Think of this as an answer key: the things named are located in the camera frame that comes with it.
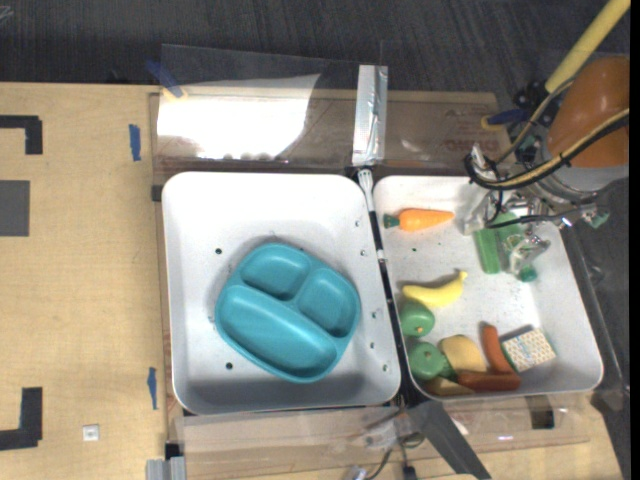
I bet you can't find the green toy apple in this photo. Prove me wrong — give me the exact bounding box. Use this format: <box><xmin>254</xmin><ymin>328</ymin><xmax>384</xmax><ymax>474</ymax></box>
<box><xmin>398</xmin><ymin>300</ymin><xmax>436</xmax><ymax>339</ymax></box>

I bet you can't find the white plastic tray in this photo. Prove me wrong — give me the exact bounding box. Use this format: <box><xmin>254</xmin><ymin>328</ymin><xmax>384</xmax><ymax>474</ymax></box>
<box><xmin>372</xmin><ymin>174</ymin><xmax>605</xmax><ymax>403</ymax></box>
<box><xmin>160</xmin><ymin>170</ymin><xmax>403</xmax><ymax>416</ymax></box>

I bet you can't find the orange sausage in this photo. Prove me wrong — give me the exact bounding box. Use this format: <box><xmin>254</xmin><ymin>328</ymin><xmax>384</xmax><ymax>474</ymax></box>
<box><xmin>480</xmin><ymin>322</ymin><xmax>516</xmax><ymax>374</ymax></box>

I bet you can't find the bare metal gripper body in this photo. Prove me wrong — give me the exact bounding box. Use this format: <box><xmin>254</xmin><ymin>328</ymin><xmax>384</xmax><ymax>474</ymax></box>
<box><xmin>508</xmin><ymin>181</ymin><xmax>601</xmax><ymax>232</ymax></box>

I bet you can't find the blue divided plate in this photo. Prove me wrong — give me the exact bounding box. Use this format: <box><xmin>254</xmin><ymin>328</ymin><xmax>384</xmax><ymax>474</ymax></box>
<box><xmin>213</xmin><ymin>241</ymin><xmax>363</xmax><ymax>384</ymax></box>

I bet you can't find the clear bottle with green label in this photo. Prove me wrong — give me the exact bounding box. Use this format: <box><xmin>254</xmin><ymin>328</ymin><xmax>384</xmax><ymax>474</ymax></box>
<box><xmin>494</xmin><ymin>211</ymin><xmax>540</xmax><ymax>283</ymax></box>

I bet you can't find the white printed carton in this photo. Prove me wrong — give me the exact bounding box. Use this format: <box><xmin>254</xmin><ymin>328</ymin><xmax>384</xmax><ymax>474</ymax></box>
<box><xmin>499</xmin><ymin>326</ymin><xmax>558</xmax><ymax>373</ymax></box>

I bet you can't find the yellow toy bread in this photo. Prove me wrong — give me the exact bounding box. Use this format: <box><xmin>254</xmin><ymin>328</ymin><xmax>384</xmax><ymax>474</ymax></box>
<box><xmin>438</xmin><ymin>334</ymin><xmax>489</xmax><ymax>374</ymax></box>

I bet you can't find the orange carrot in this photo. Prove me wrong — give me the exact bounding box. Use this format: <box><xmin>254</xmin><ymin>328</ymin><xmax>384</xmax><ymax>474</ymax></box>
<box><xmin>382</xmin><ymin>207</ymin><xmax>456</xmax><ymax>233</ymax></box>

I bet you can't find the red-brown sausage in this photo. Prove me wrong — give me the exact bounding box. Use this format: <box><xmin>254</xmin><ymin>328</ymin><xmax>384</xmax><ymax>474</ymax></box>
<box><xmin>455</xmin><ymin>370</ymin><xmax>523</xmax><ymax>393</ymax></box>

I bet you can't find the tan toy wedge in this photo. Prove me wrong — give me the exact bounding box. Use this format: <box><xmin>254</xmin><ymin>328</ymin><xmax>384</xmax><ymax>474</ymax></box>
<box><xmin>424</xmin><ymin>376</ymin><xmax>475</xmax><ymax>398</ymax></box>

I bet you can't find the yellow banana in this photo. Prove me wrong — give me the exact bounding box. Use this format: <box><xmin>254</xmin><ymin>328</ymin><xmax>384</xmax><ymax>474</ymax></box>
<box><xmin>401</xmin><ymin>269</ymin><xmax>470</xmax><ymax>309</ymax></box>

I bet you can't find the green cuboid block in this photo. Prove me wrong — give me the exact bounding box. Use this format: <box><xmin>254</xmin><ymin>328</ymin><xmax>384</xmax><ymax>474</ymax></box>
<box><xmin>473</xmin><ymin>227</ymin><xmax>502</xmax><ymax>275</ymax></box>

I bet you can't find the green doughnut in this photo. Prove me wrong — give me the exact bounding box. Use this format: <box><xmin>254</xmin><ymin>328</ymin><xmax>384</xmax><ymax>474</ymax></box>
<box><xmin>407</xmin><ymin>340</ymin><xmax>452</xmax><ymax>382</ymax></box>

